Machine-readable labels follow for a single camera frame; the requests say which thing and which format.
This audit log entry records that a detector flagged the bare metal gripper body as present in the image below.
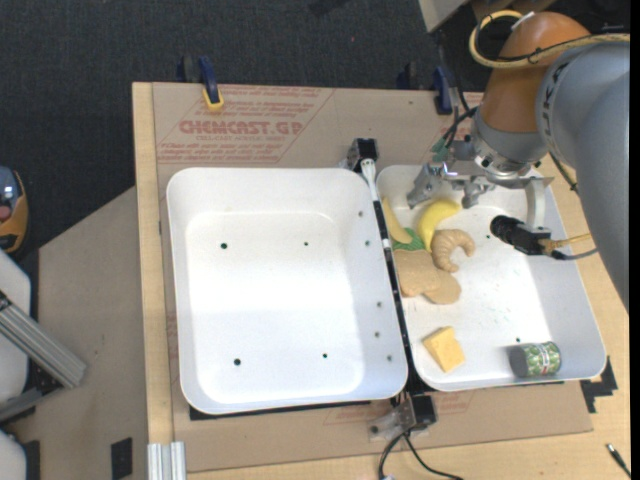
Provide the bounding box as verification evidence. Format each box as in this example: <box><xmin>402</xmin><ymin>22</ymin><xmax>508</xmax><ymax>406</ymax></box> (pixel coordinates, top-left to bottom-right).
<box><xmin>440</xmin><ymin>151</ymin><xmax>533</xmax><ymax>192</ymax></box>

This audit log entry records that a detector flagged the yellow banana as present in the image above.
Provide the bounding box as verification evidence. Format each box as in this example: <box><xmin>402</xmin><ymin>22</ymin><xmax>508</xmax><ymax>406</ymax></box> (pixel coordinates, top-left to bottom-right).
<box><xmin>416</xmin><ymin>198</ymin><xmax>463</xmax><ymax>253</ymax></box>

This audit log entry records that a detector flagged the yellow curved toy slice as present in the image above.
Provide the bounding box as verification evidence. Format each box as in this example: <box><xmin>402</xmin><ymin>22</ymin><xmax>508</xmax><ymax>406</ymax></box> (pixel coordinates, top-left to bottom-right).
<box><xmin>380</xmin><ymin>196</ymin><xmax>414</xmax><ymax>244</ymax></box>

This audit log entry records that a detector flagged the thin black and white rod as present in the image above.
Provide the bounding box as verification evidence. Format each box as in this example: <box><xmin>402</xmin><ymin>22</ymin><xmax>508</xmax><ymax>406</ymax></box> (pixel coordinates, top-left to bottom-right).
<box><xmin>360</xmin><ymin>159</ymin><xmax>417</xmax><ymax>395</ymax></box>

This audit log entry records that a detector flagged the tan toy croissant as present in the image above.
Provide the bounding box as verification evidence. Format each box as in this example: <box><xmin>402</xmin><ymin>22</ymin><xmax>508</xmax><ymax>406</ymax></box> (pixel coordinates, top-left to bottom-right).
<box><xmin>430</xmin><ymin>228</ymin><xmax>477</xmax><ymax>274</ymax></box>

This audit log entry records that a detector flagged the green toy lettuce leaf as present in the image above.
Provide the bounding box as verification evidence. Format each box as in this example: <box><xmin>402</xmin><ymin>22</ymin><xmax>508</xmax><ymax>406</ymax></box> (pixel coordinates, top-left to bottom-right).
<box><xmin>391</xmin><ymin>227</ymin><xmax>432</xmax><ymax>255</ymax></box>

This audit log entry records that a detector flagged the tan toy bread slice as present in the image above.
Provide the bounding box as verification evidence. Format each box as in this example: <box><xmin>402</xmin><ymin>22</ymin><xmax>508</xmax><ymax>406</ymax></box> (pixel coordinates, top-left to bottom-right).
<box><xmin>393</xmin><ymin>249</ymin><xmax>443</xmax><ymax>299</ymax></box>

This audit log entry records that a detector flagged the tan round toy biscuit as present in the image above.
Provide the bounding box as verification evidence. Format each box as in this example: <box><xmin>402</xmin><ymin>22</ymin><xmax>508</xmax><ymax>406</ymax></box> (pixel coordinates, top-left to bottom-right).
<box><xmin>422</xmin><ymin>271</ymin><xmax>463</xmax><ymax>306</ymax></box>

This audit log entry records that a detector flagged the white plastic tray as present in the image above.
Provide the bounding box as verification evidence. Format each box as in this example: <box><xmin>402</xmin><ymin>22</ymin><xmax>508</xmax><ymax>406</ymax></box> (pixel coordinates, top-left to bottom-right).
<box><xmin>165</xmin><ymin>166</ymin><xmax>410</xmax><ymax>416</ymax></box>
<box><xmin>375</xmin><ymin>163</ymin><xmax>608</xmax><ymax>393</ymax></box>

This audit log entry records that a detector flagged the brown cardboard board red print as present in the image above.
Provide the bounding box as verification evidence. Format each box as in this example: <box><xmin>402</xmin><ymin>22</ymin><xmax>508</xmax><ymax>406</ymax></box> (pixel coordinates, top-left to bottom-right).
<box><xmin>151</xmin><ymin>81</ymin><xmax>596</xmax><ymax>473</ymax></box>

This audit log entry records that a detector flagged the yellow cheese wedge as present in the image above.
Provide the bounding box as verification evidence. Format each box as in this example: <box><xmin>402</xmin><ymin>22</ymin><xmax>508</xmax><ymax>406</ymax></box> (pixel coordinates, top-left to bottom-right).
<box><xmin>421</xmin><ymin>325</ymin><xmax>467</xmax><ymax>374</ymax></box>

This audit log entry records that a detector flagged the green and grey can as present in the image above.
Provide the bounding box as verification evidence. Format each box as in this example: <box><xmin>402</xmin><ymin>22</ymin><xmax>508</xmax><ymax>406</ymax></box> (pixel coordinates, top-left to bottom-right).
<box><xmin>507</xmin><ymin>340</ymin><xmax>563</xmax><ymax>380</ymax></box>

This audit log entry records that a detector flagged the black cylinder on white bracket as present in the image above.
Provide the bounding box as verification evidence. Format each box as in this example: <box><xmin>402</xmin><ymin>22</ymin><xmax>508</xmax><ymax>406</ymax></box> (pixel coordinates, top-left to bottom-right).
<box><xmin>489</xmin><ymin>175</ymin><xmax>555</xmax><ymax>258</ymax></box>

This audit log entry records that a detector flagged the black block with thin wires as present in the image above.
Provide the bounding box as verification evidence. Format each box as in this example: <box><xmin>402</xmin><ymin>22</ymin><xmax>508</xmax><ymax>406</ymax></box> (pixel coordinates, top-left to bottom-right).
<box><xmin>368</xmin><ymin>393</ymin><xmax>439</xmax><ymax>442</ymax></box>
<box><xmin>343</xmin><ymin>137</ymin><xmax>379</xmax><ymax>170</ymax></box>

